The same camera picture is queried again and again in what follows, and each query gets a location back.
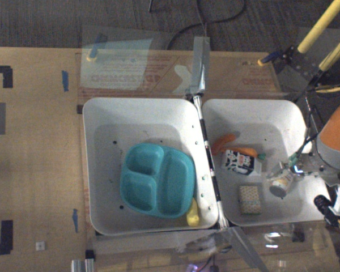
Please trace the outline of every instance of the yellow handle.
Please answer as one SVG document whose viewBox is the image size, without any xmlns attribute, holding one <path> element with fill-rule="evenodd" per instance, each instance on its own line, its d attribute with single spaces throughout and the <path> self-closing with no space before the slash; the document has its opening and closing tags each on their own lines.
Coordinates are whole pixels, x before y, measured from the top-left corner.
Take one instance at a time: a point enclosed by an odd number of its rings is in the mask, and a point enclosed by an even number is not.
<svg viewBox="0 0 340 272">
<path fill-rule="evenodd" d="M 300 53 L 306 53 L 339 12 L 340 0 L 334 0 L 300 43 L 297 50 Z"/>
<path fill-rule="evenodd" d="M 318 68 L 322 71 L 329 70 L 334 63 L 338 61 L 340 58 L 340 43 L 336 46 L 336 48 L 329 53 L 327 57 L 318 65 Z"/>
<path fill-rule="evenodd" d="M 196 227 L 199 225 L 198 204 L 194 198 L 192 199 L 192 205 L 190 206 L 190 209 L 186 213 L 186 221 L 191 227 Z"/>
</svg>

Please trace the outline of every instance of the black tape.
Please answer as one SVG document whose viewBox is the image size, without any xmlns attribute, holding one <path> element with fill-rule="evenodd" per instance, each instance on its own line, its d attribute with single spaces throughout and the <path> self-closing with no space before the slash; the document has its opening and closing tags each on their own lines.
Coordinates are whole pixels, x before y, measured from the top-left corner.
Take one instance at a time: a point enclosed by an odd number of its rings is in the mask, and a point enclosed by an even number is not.
<svg viewBox="0 0 340 272">
<path fill-rule="evenodd" d="M 215 199 L 217 202 L 220 202 L 220 192 L 219 192 L 219 188 L 218 188 L 218 182 L 216 181 L 216 177 L 212 176 L 211 177 L 211 181 L 213 182 L 213 188 L 214 188 L 214 193 L 215 193 Z"/>
<path fill-rule="evenodd" d="M 206 146 L 205 151 L 206 151 L 206 156 L 208 157 L 209 168 L 210 170 L 214 170 L 214 164 L 211 158 L 210 148 Z"/>
<path fill-rule="evenodd" d="M 83 114 L 83 105 L 77 105 L 77 114 Z"/>
<path fill-rule="evenodd" d="M 13 249 L 13 226 L 12 220 L 1 221 L 0 255 L 10 254 Z"/>
<path fill-rule="evenodd" d="M 12 68 L 10 66 L 0 66 L 0 74 L 3 76 L 2 87 L 12 88 Z"/>
<path fill-rule="evenodd" d="M 200 127 L 202 128 L 202 133 L 203 133 L 204 141 L 208 141 L 208 136 L 206 134 L 204 119 L 200 119 Z"/>
<path fill-rule="evenodd" d="M 86 250 L 86 259 L 93 259 L 96 261 L 96 255 L 94 250 Z"/>
</svg>

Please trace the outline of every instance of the sponge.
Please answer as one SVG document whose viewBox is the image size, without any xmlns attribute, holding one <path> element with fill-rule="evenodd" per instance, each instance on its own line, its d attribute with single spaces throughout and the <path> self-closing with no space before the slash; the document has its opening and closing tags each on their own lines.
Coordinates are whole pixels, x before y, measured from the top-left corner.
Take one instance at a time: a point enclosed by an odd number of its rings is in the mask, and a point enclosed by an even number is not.
<svg viewBox="0 0 340 272">
<path fill-rule="evenodd" d="M 241 185 L 239 187 L 240 212 L 243 215 L 259 215 L 262 213 L 258 187 Z"/>
</svg>

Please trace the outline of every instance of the yellow pole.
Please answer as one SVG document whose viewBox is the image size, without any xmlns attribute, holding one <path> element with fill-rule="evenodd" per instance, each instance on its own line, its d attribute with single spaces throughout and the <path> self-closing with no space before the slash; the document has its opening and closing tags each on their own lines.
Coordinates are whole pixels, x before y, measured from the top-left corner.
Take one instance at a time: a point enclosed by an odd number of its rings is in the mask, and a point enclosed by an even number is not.
<svg viewBox="0 0 340 272">
<path fill-rule="evenodd" d="M 339 12 L 340 0 L 334 0 L 300 43 L 297 50 L 300 53 L 306 53 Z"/>
<path fill-rule="evenodd" d="M 340 43 L 335 49 L 328 54 L 327 57 L 318 65 L 318 68 L 322 71 L 327 71 L 332 65 L 340 58 Z"/>
</svg>

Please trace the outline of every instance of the cardboard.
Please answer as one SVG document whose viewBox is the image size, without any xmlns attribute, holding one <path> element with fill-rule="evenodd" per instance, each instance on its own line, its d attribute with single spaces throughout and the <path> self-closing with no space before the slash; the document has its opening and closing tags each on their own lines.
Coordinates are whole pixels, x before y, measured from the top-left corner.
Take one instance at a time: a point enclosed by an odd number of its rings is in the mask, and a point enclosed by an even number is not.
<svg viewBox="0 0 340 272">
<path fill-rule="evenodd" d="M 190 85 L 193 52 L 180 50 L 99 50 L 87 61 L 77 56 L 80 69 L 78 100 L 93 97 L 184 97 Z M 271 64 L 259 66 L 267 53 L 211 52 L 204 101 L 211 97 L 273 97 L 280 93 Z"/>
<path fill-rule="evenodd" d="M 231 59 L 238 54 L 224 55 L 229 56 L 229 63 L 233 65 L 231 71 L 239 67 L 232 64 Z M 81 56 L 80 49 L 0 48 L 0 65 L 10 65 L 14 70 L 12 89 L 2 88 L 0 76 L 0 103 L 6 103 L 6 132 L 0 135 L 0 222 L 14 221 L 13 250 L 9 255 L 0 256 L 0 271 L 68 271 L 71 260 L 82 260 L 85 249 L 90 245 L 86 229 L 88 233 L 91 227 L 87 225 L 85 228 L 84 216 L 86 200 L 83 189 L 86 186 L 83 179 L 86 182 L 86 174 L 82 174 L 82 167 L 85 171 L 86 161 L 81 152 L 84 147 L 82 117 L 75 108 L 79 95 L 87 100 L 98 93 L 97 89 L 93 89 L 93 93 L 83 93 L 84 88 L 78 88 Z M 247 56 L 253 56 L 252 62 L 259 58 L 258 54 L 248 53 Z M 63 89 L 62 70 L 69 74 L 68 92 Z M 228 74 L 228 78 L 235 78 L 237 74 Z M 102 94 L 121 96 L 117 91 L 110 93 L 108 90 Z M 79 233 L 75 233 L 71 218 L 74 207 L 78 209 Z M 305 243 L 290 242 L 285 247 L 280 246 L 283 258 L 290 261 L 297 259 L 307 267 L 339 271 L 338 258 L 324 225 L 322 222 L 318 229 L 314 224 L 305 227 L 305 231 L 312 232 L 313 236 L 313 242 L 308 241 L 311 237 L 306 237 L 308 243 L 313 244 L 309 248 L 306 243 L 306 252 L 296 253 L 305 247 Z M 270 254 L 272 259 L 267 262 L 273 263 L 279 259 L 280 252 L 265 251 L 264 233 L 274 232 L 274 227 L 264 229 L 257 232 L 252 227 L 246 228 L 245 232 L 256 241 L 261 254 Z M 45 241 L 47 249 L 35 252 L 36 241 Z M 125 244 L 123 239 L 117 239 L 117 242 L 97 240 L 93 245 L 98 247 L 102 244 L 102 251 L 108 253 L 121 243 Z M 143 265 L 138 265 L 134 258 L 144 258 L 145 254 L 146 263 L 143 261 Z M 141 268 L 150 271 L 149 267 L 153 267 L 151 271 L 158 271 L 160 265 L 173 264 L 176 266 L 164 268 L 164 271 L 183 271 L 188 265 L 172 263 L 163 254 L 153 251 L 124 253 L 121 256 L 98 257 L 96 268 L 99 271 L 139 271 Z M 221 270 L 248 267 L 233 251 L 220 254 L 217 259 Z"/>
</svg>

